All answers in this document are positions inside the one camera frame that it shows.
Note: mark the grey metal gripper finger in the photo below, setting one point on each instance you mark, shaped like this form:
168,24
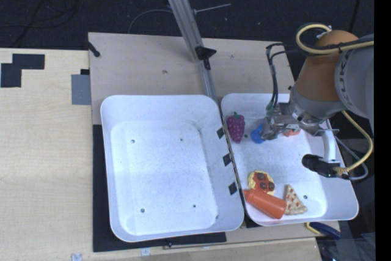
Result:
274,133
265,131

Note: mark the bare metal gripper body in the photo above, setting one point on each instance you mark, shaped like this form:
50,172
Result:
285,117

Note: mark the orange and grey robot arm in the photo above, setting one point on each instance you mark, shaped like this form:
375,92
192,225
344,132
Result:
323,76

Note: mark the blue cup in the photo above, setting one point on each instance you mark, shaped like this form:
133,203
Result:
256,136

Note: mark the small orange toy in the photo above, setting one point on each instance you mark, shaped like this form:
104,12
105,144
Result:
291,132

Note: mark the purple grapes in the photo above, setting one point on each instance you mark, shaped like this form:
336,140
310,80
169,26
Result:
236,128

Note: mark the white plastic tray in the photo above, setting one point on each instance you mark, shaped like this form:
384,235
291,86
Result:
284,162
165,171

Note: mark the yellow spaghetti with meatballs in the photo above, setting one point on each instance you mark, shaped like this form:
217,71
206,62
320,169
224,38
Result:
261,181

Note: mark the orange sauce bottle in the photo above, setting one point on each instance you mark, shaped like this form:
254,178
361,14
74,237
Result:
265,203

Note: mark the pizza slice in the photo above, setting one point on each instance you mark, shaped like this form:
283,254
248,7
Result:
294,203

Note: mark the pale wood board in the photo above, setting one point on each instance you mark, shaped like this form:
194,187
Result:
146,70

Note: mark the black cylinder on white bracket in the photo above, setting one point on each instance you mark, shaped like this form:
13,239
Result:
317,165

